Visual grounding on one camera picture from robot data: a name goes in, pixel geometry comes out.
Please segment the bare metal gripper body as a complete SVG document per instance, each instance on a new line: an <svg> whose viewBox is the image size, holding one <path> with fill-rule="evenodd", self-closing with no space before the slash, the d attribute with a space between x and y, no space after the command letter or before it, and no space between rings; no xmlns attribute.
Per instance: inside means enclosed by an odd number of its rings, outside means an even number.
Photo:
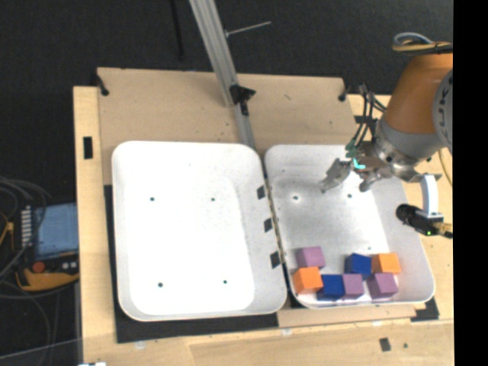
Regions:
<svg viewBox="0 0 488 366"><path fill-rule="evenodd" d="M390 143L363 141L354 146L353 158L357 162L355 172L381 170L385 178L396 177L406 183L420 182L422 175L416 171L420 159L409 156Z"/></svg>

